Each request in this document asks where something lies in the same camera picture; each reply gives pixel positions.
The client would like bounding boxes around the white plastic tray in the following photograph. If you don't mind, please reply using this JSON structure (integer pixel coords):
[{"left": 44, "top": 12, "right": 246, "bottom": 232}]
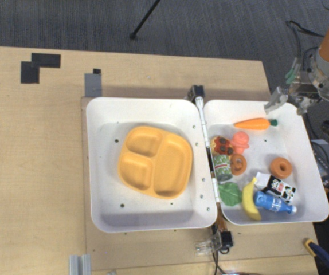
[
  {"left": 203, "top": 99, "right": 329, "bottom": 226},
  {"left": 85, "top": 96, "right": 219, "bottom": 234}
]

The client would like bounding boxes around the pink toy ice cream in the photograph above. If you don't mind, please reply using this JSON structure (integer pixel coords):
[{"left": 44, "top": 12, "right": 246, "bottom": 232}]
[{"left": 230, "top": 131, "right": 250, "bottom": 155}]

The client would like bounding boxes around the brown pretzel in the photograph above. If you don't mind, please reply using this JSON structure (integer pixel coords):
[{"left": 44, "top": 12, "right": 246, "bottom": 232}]
[{"left": 229, "top": 153, "right": 248, "bottom": 176}]

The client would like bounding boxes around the yellow banana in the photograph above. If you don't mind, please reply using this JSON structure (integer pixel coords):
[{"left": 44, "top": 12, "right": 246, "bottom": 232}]
[{"left": 241, "top": 176, "right": 263, "bottom": 222}]

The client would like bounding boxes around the thin black and white rod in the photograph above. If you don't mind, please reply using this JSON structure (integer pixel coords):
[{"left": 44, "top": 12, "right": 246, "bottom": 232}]
[{"left": 194, "top": 95, "right": 221, "bottom": 203}]

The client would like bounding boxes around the toy pizza slice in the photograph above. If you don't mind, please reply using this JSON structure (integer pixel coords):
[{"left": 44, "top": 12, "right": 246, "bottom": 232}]
[{"left": 210, "top": 136, "right": 236, "bottom": 156}]

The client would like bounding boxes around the green lettuce leaf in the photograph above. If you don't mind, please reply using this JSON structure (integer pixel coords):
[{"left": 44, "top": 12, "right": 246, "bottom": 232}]
[{"left": 217, "top": 182, "right": 244, "bottom": 207}]

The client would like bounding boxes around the black and white milk carton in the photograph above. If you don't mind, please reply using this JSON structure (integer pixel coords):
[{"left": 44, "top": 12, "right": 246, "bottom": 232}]
[{"left": 254, "top": 171, "right": 297, "bottom": 205}]

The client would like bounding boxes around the orange doughnut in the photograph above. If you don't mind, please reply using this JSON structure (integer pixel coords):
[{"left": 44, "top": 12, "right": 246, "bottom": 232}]
[{"left": 269, "top": 156, "right": 293, "bottom": 180}]

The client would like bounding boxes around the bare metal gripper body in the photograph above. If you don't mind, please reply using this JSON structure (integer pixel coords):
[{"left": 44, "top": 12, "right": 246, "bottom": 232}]
[{"left": 289, "top": 66, "right": 329, "bottom": 109}]

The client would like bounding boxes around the green and white can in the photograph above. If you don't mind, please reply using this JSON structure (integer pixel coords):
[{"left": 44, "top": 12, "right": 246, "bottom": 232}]
[{"left": 212, "top": 154, "right": 234, "bottom": 182}]

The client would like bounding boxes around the black block with wires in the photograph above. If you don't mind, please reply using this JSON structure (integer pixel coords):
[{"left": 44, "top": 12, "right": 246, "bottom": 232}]
[
  {"left": 220, "top": 230, "right": 235, "bottom": 254},
  {"left": 187, "top": 85, "right": 206, "bottom": 100}
]

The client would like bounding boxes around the blue plastic bottle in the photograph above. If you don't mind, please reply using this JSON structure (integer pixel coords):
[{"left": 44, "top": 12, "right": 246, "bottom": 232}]
[{"left": 253, "top": 191, "right": 298, "bottom": 215}]

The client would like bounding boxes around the black tripod leg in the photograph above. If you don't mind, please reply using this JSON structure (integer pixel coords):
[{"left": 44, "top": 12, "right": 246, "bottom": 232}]
[{"left": 128, "top": 0, "right": 174, "bottom": 40}]

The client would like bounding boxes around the orange carrot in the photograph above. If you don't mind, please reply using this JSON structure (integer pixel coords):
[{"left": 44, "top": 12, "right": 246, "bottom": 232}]
[{"left": 233, "top": 117, "right": 279, "bottom": 131}]

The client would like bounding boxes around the orange divided plate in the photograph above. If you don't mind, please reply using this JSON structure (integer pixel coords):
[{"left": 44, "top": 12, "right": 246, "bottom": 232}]
[{"left": 117, "top": 125, "right": 194, "bottom": 201}]

